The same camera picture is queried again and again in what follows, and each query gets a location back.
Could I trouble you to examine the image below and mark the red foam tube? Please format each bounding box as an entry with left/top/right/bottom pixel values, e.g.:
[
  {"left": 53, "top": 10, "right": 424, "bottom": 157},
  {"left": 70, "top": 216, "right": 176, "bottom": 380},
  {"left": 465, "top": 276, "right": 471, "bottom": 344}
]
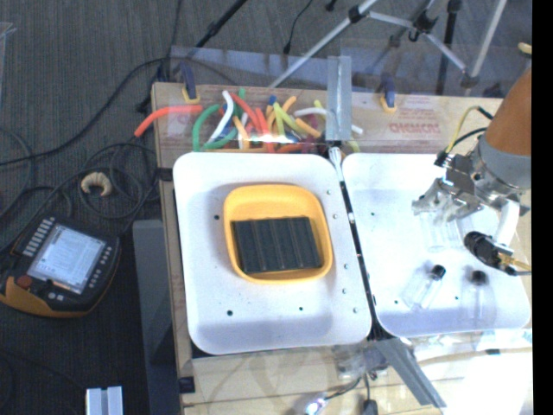
[{"left": 228, "top": 93, "right": 265, "bottom": 134}]

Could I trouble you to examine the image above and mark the grey metal tripod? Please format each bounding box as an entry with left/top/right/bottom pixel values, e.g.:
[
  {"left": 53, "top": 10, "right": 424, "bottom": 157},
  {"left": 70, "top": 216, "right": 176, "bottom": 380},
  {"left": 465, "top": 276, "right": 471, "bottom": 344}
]
[{"left": 267, "top": 0, "right": 519, "bottom": 89}]

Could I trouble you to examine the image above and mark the short orange foam tube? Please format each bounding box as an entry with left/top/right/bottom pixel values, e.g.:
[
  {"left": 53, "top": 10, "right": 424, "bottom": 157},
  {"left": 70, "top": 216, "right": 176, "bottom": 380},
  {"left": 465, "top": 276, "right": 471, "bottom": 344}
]
[{"left": 295, "top": 118, "right": 322, "bottom": 139}]

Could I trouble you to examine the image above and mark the long orange foam tube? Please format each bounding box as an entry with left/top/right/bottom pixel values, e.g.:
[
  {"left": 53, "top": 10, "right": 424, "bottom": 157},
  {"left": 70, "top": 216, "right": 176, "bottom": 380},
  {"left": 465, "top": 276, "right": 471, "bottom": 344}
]
[{"left": 133, "top": 105, "right": 204, "bottom": 138}]

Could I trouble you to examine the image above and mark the yellow bowl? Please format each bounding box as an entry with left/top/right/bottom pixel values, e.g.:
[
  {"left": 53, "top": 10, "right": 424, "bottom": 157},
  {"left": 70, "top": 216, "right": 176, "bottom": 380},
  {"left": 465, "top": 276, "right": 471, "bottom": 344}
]
[{"left": 221, "top": 182, "right": 334, "bottom": 285}]

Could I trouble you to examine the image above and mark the black ribbed rack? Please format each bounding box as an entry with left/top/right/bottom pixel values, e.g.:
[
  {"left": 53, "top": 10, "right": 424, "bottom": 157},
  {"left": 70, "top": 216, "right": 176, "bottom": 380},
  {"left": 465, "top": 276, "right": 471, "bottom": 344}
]
[{"left": 230, "top": 215, "right": 325, "bottom": 276}]

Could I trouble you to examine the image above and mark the green foam tube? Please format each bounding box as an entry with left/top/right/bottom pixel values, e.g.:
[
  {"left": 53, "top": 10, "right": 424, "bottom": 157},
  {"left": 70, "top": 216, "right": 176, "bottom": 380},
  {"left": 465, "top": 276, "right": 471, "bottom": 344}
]
[{"left": 191, "top": 103, "right": 223, "bottom": 152}]

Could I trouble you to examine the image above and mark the beige toy croissant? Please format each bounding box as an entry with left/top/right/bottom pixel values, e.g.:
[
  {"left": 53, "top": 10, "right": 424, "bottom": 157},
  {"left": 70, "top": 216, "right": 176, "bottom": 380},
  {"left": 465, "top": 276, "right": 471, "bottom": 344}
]
[{"left": 79, "top": 169, "right": 115, "bottom": 198}]

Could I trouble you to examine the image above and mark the clear bottle with black cap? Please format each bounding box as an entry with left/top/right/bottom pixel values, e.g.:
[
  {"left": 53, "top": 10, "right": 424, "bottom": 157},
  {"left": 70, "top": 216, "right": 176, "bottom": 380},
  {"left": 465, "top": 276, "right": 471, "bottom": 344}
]
[
  {"left": 401, "top": 264, "right": 448, "bottom": 311},
  {"left": 461, "top": 269, "right": 490, "bottom": 324}
]

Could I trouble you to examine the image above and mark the black cylinder on white bracket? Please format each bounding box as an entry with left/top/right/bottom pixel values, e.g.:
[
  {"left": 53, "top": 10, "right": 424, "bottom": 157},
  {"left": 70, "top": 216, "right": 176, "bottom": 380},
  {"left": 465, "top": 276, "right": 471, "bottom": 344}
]
[{"left": 463, "top": 199, "right": 520, "bottom": 277}]

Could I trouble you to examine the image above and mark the white plastic tray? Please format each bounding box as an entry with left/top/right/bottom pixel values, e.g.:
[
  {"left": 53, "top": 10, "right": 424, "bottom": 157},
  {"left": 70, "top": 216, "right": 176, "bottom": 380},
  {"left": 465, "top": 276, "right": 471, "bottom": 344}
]
[
  {"left": 340, "top": 151, "right": 533, "bottom": 339},
  {"left": 172, "top": 150, "right": 373, "bottom": 356}
]

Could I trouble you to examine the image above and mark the clear plastic bottle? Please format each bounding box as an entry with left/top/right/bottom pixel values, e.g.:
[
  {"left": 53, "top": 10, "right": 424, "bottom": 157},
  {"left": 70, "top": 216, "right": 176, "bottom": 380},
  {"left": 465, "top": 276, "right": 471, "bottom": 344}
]
[{"left": 419, "top": 209, "right": 466, "bottom": 252}]

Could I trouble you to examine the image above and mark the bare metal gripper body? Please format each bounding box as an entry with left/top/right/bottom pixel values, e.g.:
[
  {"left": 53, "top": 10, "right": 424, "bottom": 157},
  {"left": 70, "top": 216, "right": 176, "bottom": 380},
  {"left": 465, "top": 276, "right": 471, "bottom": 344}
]
[{"left": 436, "top": 152, "right": 520, "bottom": 210}]

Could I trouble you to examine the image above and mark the yellow foam tube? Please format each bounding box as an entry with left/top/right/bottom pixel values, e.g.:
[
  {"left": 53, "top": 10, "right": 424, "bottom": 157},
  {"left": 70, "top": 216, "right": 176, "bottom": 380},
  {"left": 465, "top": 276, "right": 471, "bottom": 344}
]
[{"left": 273, "top": 101, "right": 323, "bottom": 138}]

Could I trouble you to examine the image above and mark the brown cardboard board red print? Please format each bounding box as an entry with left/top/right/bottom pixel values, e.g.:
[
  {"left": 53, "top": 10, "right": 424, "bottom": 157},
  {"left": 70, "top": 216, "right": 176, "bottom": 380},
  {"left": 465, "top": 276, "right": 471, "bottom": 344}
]
[{"left": 150, "top": 81, "right": 533, "bottom": 415}]

